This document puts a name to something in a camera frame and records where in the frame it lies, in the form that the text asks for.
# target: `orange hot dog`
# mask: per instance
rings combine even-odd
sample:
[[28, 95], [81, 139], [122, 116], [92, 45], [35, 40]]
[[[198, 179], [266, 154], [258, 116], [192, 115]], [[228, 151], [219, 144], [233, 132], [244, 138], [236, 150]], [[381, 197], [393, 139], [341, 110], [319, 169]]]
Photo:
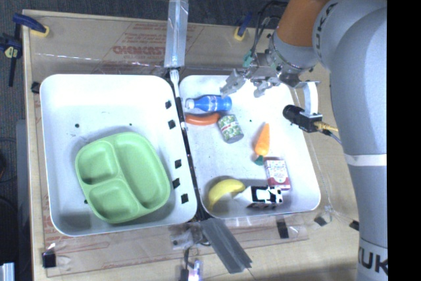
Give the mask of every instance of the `orange hot dog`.
[[186, 114], [186, 123], [194, 124], [197, 126], [208, 126], [218, 122], [220, 115], [218, 113], [213, 113], [210, 115], [193, 115]]

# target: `white plastic tub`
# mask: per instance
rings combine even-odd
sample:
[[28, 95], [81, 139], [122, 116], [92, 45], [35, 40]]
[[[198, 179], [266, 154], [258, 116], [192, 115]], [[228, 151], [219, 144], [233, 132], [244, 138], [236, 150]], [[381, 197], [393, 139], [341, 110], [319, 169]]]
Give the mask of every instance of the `white plastic tub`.
[[[51, 220], [58, 231], [83, 236], [180, 224], [195, 215], [197, 200], [168, 82], [156, 76], [58, 74], [42, 82], [40, 95]], [[157, 211], [109, 224], [85, 204], [74, 161], [84, 145], [120, 132], [137, 132], [152, 143], [171, 192]]]
[[[184, 101], [206, 94], [219, 95], [225, 79], [226, 76], [188, 76], [180, 84], [180, 95]], [[293, 104], [291, 91], [282, 84], [255, 98], [254, 90], [254, 85], [246, 82], [230, 95], [232, 109], [227, 113], [237, 117], [244, 133], [241, 140], [226, 143], [217, 124], [187, 125], [201, 203], [206, 208], [209, 189], [225, 178], [241, 180], [246, 186], [267, 185], [264, 167], [253, 162], [256, 158], [253, 151], [255, 141], [262, 125], [267, 122], [270, 124], [268, 157], [285, 159], [291, 180], [291, 189], [283, 192], [284, 202], [274, 209], [258, 210], [246, 208], [231, 195], [225, 195], [208, 212], [219, 218], [237, 218], [312, 211], [320, 202], [320, 189], [303, 131], [282, 116], [284, 107]], [[192, 109], [185, 110], [185, 113], [200, 114], [203, 111]]]

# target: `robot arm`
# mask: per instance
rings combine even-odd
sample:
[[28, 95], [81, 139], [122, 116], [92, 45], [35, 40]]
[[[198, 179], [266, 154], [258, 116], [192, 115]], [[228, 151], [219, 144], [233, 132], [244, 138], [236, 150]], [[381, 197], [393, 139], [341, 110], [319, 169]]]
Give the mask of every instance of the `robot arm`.
[[299, 75], [317, 62], [330, 71], [332, 107], [359, 210], [358, 281], [388, 279], [386, 34], [387, 0], [290, 0], [269, 48], [221, 89], [224, 95], [250, 80], [258, 97], [281, 83], [298, 88]]

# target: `water bottle label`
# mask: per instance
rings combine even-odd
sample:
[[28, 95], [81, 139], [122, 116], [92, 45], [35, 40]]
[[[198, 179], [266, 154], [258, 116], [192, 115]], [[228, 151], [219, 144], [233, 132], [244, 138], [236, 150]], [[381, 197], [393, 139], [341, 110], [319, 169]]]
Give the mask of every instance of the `water bottle label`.
[[218, 109], [218, 98], [215, 95], [210, 95], [208, 111], [216, 111], [217, 109]]

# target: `plastic bottle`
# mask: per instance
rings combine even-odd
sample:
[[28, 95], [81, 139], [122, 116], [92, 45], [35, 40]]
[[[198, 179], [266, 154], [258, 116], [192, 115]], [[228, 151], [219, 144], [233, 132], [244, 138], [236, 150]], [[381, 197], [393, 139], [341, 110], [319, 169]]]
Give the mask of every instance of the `plastic bottle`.
[[228, 111], [231, 109], [231, 97], [222, 98], [220, 95], [204, 95], [197, 99], [187, 99], [188, 109], [199, 108], [202, 111]]

